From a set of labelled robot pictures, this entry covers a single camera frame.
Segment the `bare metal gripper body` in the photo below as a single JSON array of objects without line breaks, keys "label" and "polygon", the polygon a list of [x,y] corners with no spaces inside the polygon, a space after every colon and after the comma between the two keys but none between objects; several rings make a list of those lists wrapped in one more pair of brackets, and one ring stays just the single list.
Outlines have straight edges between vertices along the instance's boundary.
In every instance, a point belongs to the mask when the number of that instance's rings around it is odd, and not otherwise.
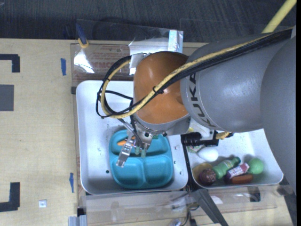
[{"label": "bare metal gripper body", "polygon": [[166,131],[150,129],[139,123],[135,124],[135,128],[136,128],[138,137],[142,141],[151,141],[153,139],[158,139],[160,135],[163,137],[166,137]]}]

